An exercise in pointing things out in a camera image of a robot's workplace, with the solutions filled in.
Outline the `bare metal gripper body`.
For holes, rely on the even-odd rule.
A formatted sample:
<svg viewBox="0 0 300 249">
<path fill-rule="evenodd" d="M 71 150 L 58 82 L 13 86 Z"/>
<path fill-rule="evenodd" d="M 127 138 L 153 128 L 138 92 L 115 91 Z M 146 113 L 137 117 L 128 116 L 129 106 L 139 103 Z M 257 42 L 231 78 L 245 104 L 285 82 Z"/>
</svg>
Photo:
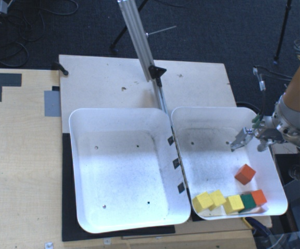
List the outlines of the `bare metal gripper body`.
<svg viewBox="0 0 300 249">
<path fill-rule="evenodd" d="M 300 112 L 277 111 L 262 120 L 259 117 L 253 124 L 253 134 L 258 140 L 271 140 L 270 145 L 288 142 L 300 148 Z"/>
</svg>

